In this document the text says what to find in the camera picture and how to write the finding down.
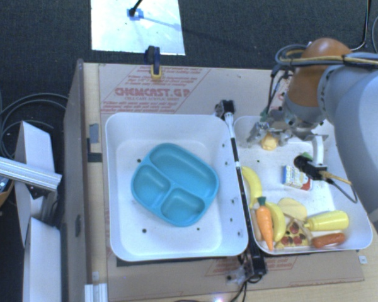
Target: toy carrot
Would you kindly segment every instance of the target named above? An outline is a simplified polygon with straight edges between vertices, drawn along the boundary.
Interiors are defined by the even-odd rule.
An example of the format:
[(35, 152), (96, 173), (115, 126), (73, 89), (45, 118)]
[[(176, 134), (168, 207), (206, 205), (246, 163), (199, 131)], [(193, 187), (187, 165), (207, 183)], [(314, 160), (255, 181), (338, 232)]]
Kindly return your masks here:
[(273, 221), (270, 210), (265, 206), (266, 197), (258, 198), (260, 207), (256, 210), (256, 220), (269, 250), (273, 250)]

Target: toy banana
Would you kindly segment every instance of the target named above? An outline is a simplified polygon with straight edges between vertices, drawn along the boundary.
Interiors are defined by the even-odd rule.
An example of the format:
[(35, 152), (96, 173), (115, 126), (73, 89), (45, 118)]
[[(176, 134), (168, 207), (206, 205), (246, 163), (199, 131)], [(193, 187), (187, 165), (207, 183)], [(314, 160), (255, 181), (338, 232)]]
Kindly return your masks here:
[(279, 242), (285, 234), (285, 218), (282, 209), (273, 203), (266, 202), (273, 220), (273, 240)]
[(249, 167), (242, 166), (242, 175), (246, 182), (249, 184), (249, 208), (253, 209), (253, 206), (258, 201), (258, 197), (262, 195), (262, 185), (256, 172)]

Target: white tray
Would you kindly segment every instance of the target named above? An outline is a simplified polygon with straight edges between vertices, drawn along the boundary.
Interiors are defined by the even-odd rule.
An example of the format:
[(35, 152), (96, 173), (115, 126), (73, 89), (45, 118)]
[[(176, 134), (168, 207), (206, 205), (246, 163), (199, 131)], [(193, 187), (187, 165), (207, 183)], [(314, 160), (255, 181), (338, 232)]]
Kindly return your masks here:
[[(259, 120), (259, 116), (242, 116), (236, 120), (234, 131), (238, 144), (239, 161), (241, 165), (255, 170), (260, 178), (262, 194), (266, 196), (266, 200), (278, 203), (284, 197), (293, 198), (307, 208), (308, 216), (325, 211), (343, 210), (349, 216), (350, 225), (346, 230), (343, 230), (346, 241), (341, 245), (327, 246), (321, 249), (315, 249), (314, 247), (291, 247), (269, 251), (264, 241), (256, 241), (258, 246), (271, 255), (359, 250), (368, 247), (372, 241), (372, 230), (367, 213), (360, 202), (355, 204), (349, 201), (339, 190), (324, 181), (314, 181), (313, 188), (310, 191), (295, 189), (282, 184), (283, 166), (294, 166), (294, 158), (303, 152), (309, 152), (312, 155), (311, 142), (303, 142), (298, 138), (291, 138), (288, 144), (283, 147), (278, 146), (273, 151), (263, 150), (258, 144), (250, 148), (246, 146), (249, 132)], [(324, 142), (324, 163), (328, 165), (328, 170), (337, 176), (346, 177), (335, 145), (333, 127), (329, 123), (326, 123), (314, 132), (329, 135), (328, 139)], [(342, 182), (338, 182), (338, 184), (349, 195), (353, 196), (349, 186)], [(312, 232), (312, 235), (319, 236), (326, 233), (328, 232)]]
[[(226, 124), (211, 115), (117, 113), (105, 125), (110, 244), (127, 261), (234, 256), (248, 244), (241, 194)], [(174, 226), (133, 197), (138, 159), (160, 143), (175, 143), (208, 163), (220, 187), (203, 217)]]

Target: dark carpet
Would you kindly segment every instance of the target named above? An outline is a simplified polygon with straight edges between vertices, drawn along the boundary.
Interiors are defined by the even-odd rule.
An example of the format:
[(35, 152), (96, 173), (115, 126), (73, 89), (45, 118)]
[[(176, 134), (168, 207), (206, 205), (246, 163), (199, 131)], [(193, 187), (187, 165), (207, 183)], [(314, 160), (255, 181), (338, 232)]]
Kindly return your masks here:
[[(165, 65), (270, 69), (275, 52), (291, 43), (330, 36), (356, 47), (362, 39), (365, 0), (178, 1), (186, 56), (162, 56)], [(66, 96), (78, 58), (143, 63), (143, 54), (92, 51), (90, 12), (90, 0), (0, 0), (4, 107), (32, 93)], [(369, 29), (377, 15), (378, 0), (373, 0)], [(364, 50), (371, 52), (370, 33), (368, 39)], [(62, 115), (55, 106), (32, 104), (15, 113), (9, 124), (21, 119), (51, 124), (48, 131), (59, 158)], [(16, 135), (14, 127), (4, 138), (9, 152)], [(0, 302), (22, 300), (23, 249), (14, 204), (11, 195), (0, 216)]]

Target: carrot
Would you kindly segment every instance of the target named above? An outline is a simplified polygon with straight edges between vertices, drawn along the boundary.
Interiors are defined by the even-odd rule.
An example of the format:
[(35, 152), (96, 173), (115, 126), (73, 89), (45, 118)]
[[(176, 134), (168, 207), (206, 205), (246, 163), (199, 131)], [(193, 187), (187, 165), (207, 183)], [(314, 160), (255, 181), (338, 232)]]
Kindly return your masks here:
[(273, 221), (270, 210), (265, 206), (266, 197), (258, 198), (260, 207), (256, 210), (256, 220), (269, 250), (273, 250)]
[(343, 243), (345, 239), (345, 234), (343, 233), (327, 234), (319, 237), (314, 237), (312, 239), (312, 244), (317, 249), (320, 249), (321, 247), (326, 245)]

